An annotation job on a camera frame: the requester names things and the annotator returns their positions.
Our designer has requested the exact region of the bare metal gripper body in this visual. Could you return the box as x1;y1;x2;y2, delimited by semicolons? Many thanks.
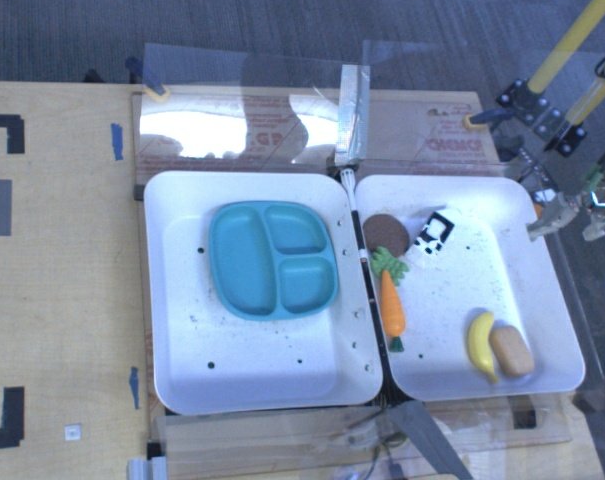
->
579;187;605;217

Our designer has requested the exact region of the white carton with black print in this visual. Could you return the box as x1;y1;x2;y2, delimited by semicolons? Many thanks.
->
404;207;463;269

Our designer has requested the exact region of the white plastic tray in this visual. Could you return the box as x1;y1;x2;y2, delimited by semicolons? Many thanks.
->
142;170;384;416
354;174;587;403

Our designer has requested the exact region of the tan bread roll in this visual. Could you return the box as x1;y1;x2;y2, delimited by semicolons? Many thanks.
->
489;325;536;379

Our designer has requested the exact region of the yellow banana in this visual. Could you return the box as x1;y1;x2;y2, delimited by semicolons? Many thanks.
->
467;311;501;385

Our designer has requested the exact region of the brown cardboard board red print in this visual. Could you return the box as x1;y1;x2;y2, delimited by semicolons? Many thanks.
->
131;89;578;450

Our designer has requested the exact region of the brown round biscuit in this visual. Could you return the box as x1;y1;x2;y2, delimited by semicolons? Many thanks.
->
362;213;411;258

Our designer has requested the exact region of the orange carrot with green leaves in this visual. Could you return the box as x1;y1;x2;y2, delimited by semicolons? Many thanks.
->
370;246;411;354

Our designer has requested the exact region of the blue divided plate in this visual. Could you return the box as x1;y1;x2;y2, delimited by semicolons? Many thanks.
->
208;200;340;322

